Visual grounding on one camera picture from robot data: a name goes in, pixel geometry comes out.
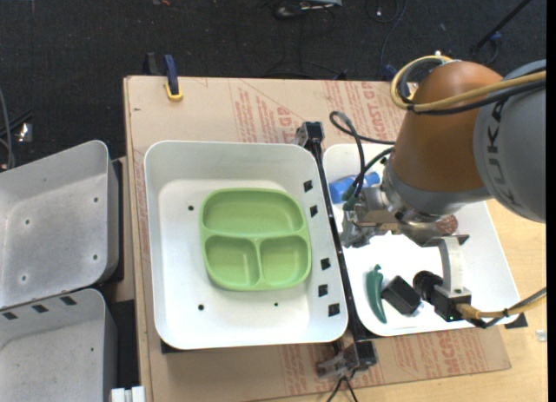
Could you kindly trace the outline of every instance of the yellow cable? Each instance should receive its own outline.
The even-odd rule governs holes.
[[[413,63],[416,63],[417,61],[420,61],[421,59],[430,58],[430,57],[437,57],[439,60],[443,60],[445,62],[452,61],[450,58],[447,58],[445,56],[424,56],[422,58],[418,58],[415,61],[412,61],[409,64],[405,65],[398,73],[396,73],[394,79],[392,80],[392,84],[390,85],[390,96],[392,96],[392,101],[399,108],[407,110],[407,106],[408,106],[408,104],[402,100],[400,94],[398,93],[398,89],[397,89],[397,85],[398,85],[398,82],[399,82],[401,76],[409,68],[409,66],[411,66]],[[500,82],[497,82],[495,84],[490,84],[490,85],[487,85],[485,87],[470,90],[470,91],[468,91],[466,93],[463,93],[463,94],[460,94],[460,95],[450,96],[450,97],[445,98],[445,99],[440,100],[440,101],[426,102],[426,103],[422,103],[422,104],[414,104],[414,110],[416,112],[423,112],[423,111],[427,111],[427,110],[444,109],[444,108],[446,108],[448,106],[451,106],[453,104],[456,104],[458,102],[463,102],[463,101],[467,101],[467,100],[471,100],[471,99],[476,99],[480,96],[485,96],[489,93],[497,92],[497,91],[500,91],[500,90],[503,90],[503,89],[508,89],[508,88],[515,87],[515,86],[520,86],[520,85],[527,84],[527,83],[530,83],[530,82],[541,81],[543,79],[546,79],[546,70],[540,71],[538,73],[533,73],[531,75],[519,76],[517,78],[508,79],[508,80],[505,80],[505,81],[500,81]]]
[[[456,305],[456,309],[466,320],[477,320],[483,318],[501,319],[503,317],[509,317],[511,315],[521,314],[525,311],[529,311],[530,309],[537,307],[541,303],[544,303],[545,300],[546,294],[540,296],[538,299],[535,299],[530,303],[527,303],[526,305],[515,306],[513,308],[505,309],[502,311],[481,311],[467,303],[460,303],[459,305]]]

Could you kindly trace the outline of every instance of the black floor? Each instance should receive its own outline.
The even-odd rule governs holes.
[[[546,58],[546,0],[470,49],[523,1],[342,0],[276,19],[277,0],[0,0],[0,88],[10,120],[33,126],[17,163],[92,139],[125,155],[122,79],[149,52],[181,76],[380,80],[436,50],[505,75]]]

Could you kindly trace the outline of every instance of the cardboard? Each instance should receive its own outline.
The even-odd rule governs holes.
[[[404,112],[390,102],[389,85],[385,82],[180,78],[183,99],[179,102],[168,99],[163,84],[164,77],[160,76],[130,76],[124,80],[130,193],[135,198],[130,204],[140,374],[147,399],[244,402],[299,396],[295,400],[325,400],[327,394],[318,394],[331,392],[335,381],[318,379],[315,366],[333,357],[330,345],[162,352],[153,321],[143,157],[150,145],[162,140],[292,142],[295,130],[305,121],[323,123],[325,147],[353,142],[328,120],[334,110],[349,116],[361,135],[393,140]],[[514,221],[512,218],[502,211],[501,220]],[[537,236],[542,234],[542,228],[536,224],[522,223],[520,219],[517,222],[518,226],[529,225],[529,233],[533,230]],[[530,293],[546,283],[542,281],[543,271],[546,274],[544,246],[540,240],[529,253],[529,265],[537,267],[535,274],[522,274],[526,280],[532,280],[530,286],[537,286]],[[535,314],[537,326],[546,329],[546,317],[542,312]],[[503,342],[503,335],[507,335],[501,332],[504,329],[495,326],[488,330],[471,328],[377,339],[374,344],[379,364],[356,374],[352,386],[359,389],[359,398],[363,394],[369,399],[383,397],[381,400],[386,400],[386,391],[395,395],[388,400],[429,400],[430,392],[451,400],[469,397],[520,400],[525,396],[529,400],[544,400],[546,344],[534,343],[532,328],[510,336],[519,338],[521,347],[526,347],[533,356],[522,354],[526,357],[521,358],[525,364],[519,367],[520,374],[505,371],[497,374],[497,379],[482,377],[488,372],[511,369]],[[473,375],[473,383],[454,377],[466,374]],[[518,383],[526,376],[531,378],[535,390],[524,391]],[[430,379],[440,380],[429,385]],[[409,382],[414,382],[412,389],[392,386]],[[449,384],[440,386],[440,382]],[[468,390],[467,385],[477,388]]]

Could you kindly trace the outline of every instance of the blue and yellow clamp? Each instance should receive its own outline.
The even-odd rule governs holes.
[[[164,83],[166,94],[171,101],[180,101],[183,98],[182,88],[177,81],[177,69],[172,55],[164,55],[164,67],[168,80]]]

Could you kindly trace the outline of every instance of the green plate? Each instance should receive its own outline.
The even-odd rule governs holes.
[[[235,291],[293,287],[311,270],[307,219],[280,190],[220,189],[201,205],[202,254],[210,278]]]

